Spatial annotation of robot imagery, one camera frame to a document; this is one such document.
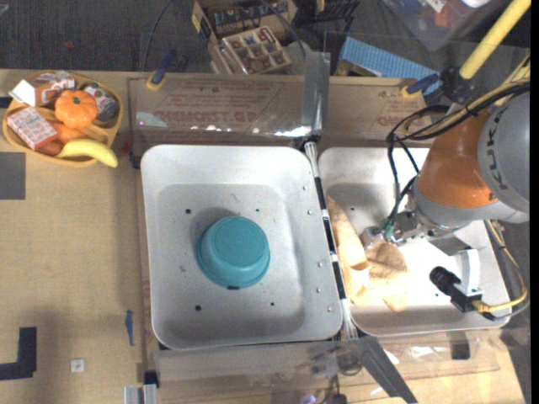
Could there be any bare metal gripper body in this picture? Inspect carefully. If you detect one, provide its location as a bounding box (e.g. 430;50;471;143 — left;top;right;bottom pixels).
390;210;455;245

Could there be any brown bread slice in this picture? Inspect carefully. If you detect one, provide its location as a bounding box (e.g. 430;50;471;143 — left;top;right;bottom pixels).
365;241;408;279

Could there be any tan baguette bread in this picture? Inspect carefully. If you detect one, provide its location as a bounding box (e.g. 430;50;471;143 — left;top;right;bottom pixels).
326;194;371;274

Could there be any pale bread slice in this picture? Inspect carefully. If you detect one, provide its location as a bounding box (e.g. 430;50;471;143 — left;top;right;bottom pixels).
348;269;408;313

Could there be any white plastic tray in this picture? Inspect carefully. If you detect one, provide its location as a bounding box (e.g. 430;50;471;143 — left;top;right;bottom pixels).
140;144;344;351
318;146;514;338

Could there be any teal bowl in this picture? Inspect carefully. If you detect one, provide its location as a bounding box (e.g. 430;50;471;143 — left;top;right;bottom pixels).
195;215;272;290

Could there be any blue ribbed sheet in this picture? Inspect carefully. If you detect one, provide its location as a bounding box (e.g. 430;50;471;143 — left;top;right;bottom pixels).
339;35;441;88

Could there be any wooden box of letter tiles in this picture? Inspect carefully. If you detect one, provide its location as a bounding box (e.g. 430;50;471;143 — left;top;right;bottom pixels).
210;25;294;75

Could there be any clear plastic bin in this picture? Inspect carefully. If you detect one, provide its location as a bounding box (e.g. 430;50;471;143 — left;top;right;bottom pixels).
374;0;509;52

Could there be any open cardboard box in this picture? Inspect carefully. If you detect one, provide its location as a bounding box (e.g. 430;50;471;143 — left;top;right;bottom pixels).
191;0;298;45

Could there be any yellow divided plate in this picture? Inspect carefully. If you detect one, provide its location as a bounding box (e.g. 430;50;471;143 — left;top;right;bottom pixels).
2;70;125;167

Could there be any yellow banana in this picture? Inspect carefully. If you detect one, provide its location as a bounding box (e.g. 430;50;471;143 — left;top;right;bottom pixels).
56;139;120;169

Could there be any red and white can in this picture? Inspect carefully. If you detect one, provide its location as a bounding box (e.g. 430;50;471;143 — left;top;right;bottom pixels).
83;82;120;123

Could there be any orange carrot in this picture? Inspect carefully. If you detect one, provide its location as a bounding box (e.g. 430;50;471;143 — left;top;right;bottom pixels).
40;120;88;157

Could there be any orange pumpkin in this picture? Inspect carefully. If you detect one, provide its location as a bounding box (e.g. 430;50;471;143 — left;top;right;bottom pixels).
54;89;99;130

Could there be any red and white box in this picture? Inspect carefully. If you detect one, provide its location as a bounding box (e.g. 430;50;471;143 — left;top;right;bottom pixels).
33;72;77;107

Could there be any red and white flat carton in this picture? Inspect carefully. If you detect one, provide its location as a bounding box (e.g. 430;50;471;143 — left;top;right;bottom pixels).
6;106;59;151

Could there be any small white carton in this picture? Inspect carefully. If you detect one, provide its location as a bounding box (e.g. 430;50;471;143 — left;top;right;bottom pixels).
8;79;37;106

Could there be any black cylinder on white bracket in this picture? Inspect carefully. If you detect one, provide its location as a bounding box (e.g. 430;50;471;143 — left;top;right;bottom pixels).
429;242;486;314

